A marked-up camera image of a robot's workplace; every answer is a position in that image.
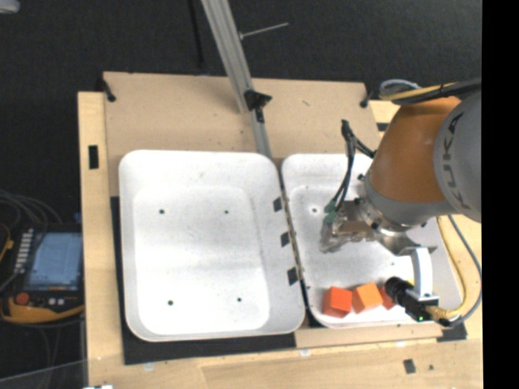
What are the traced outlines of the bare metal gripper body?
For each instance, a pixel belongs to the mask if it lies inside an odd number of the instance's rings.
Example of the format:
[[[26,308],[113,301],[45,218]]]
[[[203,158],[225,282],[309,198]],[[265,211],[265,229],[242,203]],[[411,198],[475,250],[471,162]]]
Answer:
[[[349,234],[347,243],[378,242],[393,254],[410,248],[409,225],[384,216],[368,199],[345,201],[333,221],[333,234]]]

